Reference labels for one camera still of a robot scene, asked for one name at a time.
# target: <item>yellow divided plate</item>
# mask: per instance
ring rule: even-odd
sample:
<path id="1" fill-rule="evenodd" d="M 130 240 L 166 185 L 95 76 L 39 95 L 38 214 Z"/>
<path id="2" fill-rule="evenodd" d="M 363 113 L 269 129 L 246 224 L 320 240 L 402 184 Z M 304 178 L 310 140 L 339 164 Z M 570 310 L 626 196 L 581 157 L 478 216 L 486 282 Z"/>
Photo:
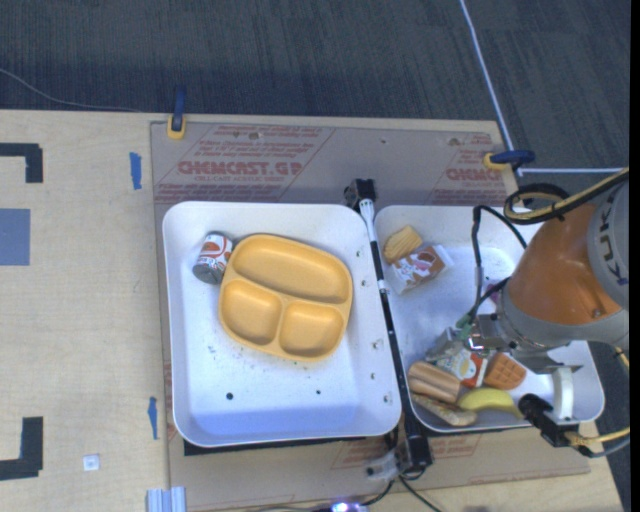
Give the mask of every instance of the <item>yellow divided plate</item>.
<path id="1" fill-rule="evenodd" d="M 294 360 L 316 361 L 340 344 L 353 284 L 342 261 L 274 235 L 251 235 L 229 258 L 218 316 L 236 341 Z"/>

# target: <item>red and white can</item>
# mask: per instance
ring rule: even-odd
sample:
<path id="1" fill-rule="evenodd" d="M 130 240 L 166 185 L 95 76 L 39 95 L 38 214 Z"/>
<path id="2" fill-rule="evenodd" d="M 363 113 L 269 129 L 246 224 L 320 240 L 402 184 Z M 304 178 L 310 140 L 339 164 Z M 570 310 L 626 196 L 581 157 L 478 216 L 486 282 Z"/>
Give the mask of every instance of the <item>red and white can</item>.
<path id="1" fill-rule="evenodd" d="M 229 237 L 222 233 L 209 233 L 193 266 L 193 273 L 205 283 L 220 284 L 232 250 L 233 242 Z"/>

